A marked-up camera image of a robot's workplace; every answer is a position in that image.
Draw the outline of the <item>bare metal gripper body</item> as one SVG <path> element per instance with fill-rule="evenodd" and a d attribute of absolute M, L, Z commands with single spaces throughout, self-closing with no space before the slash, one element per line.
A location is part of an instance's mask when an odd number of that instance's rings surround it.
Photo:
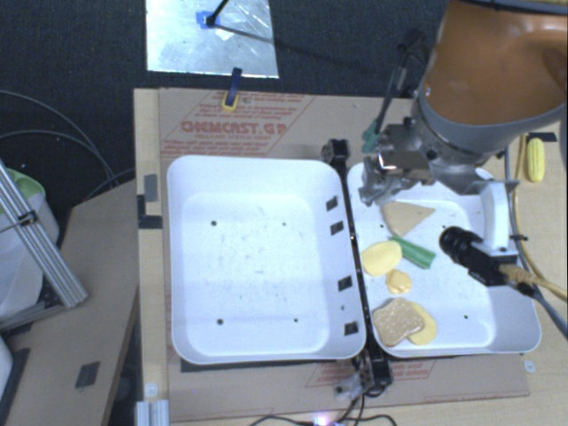
<path fill-rule="evenodd" d="M 480 154 L 449 143 L 424 122 L 389 125 L 377 143 L 377 164 L 386 177 L 412 178 L 415 185 L 440 183 L 457 194 L 482 189 L 485 180 L 477 168 L 484 162 Z"/>

